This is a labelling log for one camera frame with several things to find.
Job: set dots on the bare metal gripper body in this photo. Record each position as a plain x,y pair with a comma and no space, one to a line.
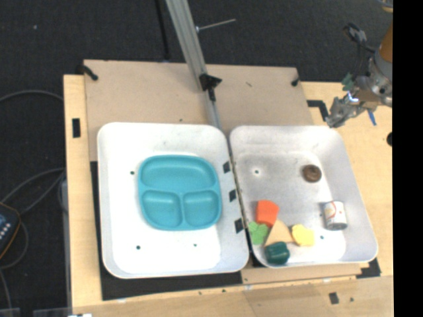
373,92

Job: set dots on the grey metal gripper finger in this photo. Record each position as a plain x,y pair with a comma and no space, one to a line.
336,109
352,113

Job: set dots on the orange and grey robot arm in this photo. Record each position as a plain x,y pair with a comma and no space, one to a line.
386,49

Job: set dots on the brown doughnut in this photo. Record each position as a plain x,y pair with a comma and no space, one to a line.
311,173

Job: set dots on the white plastic tray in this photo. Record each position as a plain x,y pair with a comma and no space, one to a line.
284,190
119,210

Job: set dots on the white can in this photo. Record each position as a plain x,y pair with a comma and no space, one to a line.
334,215

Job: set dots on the orange toy food block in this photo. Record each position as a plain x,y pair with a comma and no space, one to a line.
266,212

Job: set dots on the thin black and white rod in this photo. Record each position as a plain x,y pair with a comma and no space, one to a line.
238,190

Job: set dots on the yellow toy food piece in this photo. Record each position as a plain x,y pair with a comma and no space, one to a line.
303,235

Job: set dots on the beige pizza slice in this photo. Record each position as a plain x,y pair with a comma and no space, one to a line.
280,233

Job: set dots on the green broccoli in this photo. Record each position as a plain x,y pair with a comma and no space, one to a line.
257,233

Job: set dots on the dark green toy pepper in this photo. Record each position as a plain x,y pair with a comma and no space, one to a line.
277,253

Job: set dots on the blue divided plate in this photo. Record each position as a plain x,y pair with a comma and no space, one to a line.
178,193

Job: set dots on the brown cardboard board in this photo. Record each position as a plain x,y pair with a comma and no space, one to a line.
148,94

